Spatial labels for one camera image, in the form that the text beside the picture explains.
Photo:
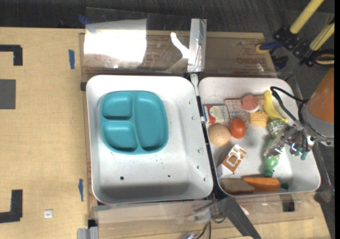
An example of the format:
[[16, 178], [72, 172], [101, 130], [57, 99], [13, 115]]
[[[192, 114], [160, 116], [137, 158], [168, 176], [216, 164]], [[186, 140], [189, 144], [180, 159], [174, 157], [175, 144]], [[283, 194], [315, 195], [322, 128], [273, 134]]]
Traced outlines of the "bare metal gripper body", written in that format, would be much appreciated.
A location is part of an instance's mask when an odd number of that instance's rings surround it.
[[309, 153], [314, 146], [315, 137], [308, 134], [306, 130], [298, 128], [293, 124], [291, 130], [291, 137], [288, 143], [283, 143], [290, 153]]

